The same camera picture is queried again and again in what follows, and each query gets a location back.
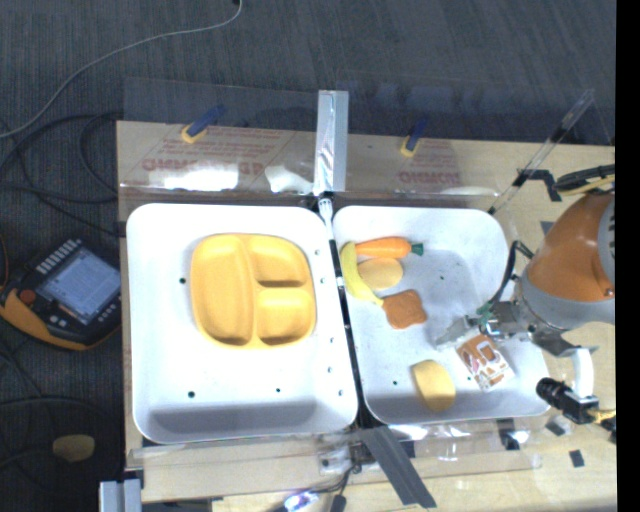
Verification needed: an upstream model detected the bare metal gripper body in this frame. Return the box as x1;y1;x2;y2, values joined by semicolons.
478;298;540;346

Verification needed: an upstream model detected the orange and white packet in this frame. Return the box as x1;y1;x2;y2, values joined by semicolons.
455;333;517;392

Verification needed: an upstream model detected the white plastic tray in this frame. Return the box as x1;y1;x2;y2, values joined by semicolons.
125;202;359;445
331;204;552;426

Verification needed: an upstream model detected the orange biscuit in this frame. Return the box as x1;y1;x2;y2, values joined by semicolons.
382;289;429;331

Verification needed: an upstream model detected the yellow round bread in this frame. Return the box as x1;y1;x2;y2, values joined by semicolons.
357;256;404;292

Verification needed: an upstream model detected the orange carrot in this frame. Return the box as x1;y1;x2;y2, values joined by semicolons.
354;236;425;260

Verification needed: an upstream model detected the yellow banana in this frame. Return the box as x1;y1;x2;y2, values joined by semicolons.
339;241;385;307

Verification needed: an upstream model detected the brown cardboard board red print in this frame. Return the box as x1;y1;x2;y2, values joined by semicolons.
115;119;617;504

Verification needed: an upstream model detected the yellow divided plate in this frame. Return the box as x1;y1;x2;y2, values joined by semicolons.
189;233;318;350

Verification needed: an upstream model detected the yellow oval lump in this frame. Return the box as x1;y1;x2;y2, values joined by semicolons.
52;434;96;463

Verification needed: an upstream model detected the black cylinder on white bracket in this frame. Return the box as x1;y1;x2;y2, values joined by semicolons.
535;346;601;425

